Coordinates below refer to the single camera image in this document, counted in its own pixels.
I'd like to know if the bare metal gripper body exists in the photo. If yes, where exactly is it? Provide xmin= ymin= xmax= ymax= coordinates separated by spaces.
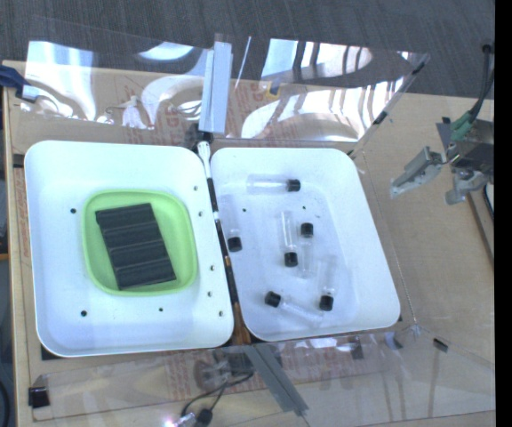
xmin=436 ymin=117 xmax=495 ymax=178

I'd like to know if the brown cardboard board red print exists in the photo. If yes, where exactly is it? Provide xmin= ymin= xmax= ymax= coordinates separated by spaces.
xmin=0 ymin=59 xmax=496 ymax=427

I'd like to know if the clear bottle with black cap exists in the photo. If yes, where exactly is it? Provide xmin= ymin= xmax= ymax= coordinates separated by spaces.
xmin=299 ymin=222 xmax=318 ymax=280
xmin=217 ymin=193 xmax=244 ymax=254
xmin=263 ymin=290 xmax=326 ymax=329
xmin=245 ymin=173 xmax=302 ymax=196
xmin=316 ymin=255 xmax=339 ymax=312
xmin=278 ymin=210 xmax=300 ymax=269

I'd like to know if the white plastic tray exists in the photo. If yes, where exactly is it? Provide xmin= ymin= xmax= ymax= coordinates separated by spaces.
xmin=209 ymin=146 xmax=403 ymax=343
xmin=23 ymin=139 xmax=236 ymax=359

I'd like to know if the thin black and white rod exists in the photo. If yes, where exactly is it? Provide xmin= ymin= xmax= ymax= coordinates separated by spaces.
xmin=196 ymin=141 xmax=252 ymax=345

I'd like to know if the green plate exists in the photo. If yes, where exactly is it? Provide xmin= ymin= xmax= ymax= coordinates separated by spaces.
xmin=81 ymin=189 xmax=199 ymax=297

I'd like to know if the black ribbed rectangular block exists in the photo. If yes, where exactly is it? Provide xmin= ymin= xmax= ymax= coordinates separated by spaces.
xmin=94 ymin=202 xmax=179 ymax=292

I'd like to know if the black block with thin wires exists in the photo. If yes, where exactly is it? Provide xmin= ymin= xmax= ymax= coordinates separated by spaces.
xmin=225 ymin=351 xmax=256 ymax=377

